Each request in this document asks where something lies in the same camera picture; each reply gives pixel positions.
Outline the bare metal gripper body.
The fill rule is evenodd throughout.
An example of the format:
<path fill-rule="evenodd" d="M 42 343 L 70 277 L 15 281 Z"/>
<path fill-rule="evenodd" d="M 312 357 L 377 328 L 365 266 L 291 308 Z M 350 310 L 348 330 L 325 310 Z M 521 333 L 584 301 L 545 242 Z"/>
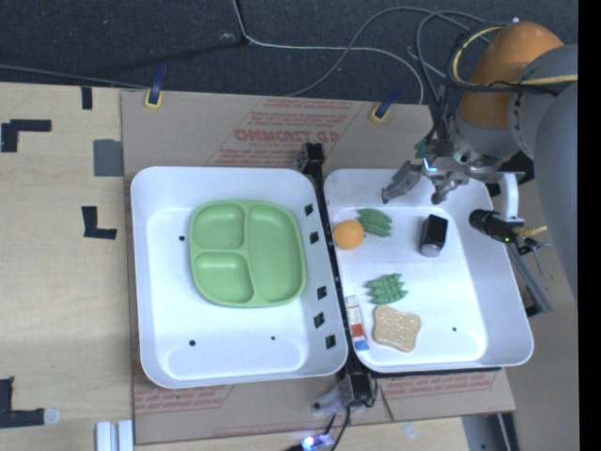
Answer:
<path fill-rule="evenodd" d="M 430 178 L 487 180 L 494 173 L 494 159 L 463 140 L 432 140 L 422 162 L 422 173 Z"/>

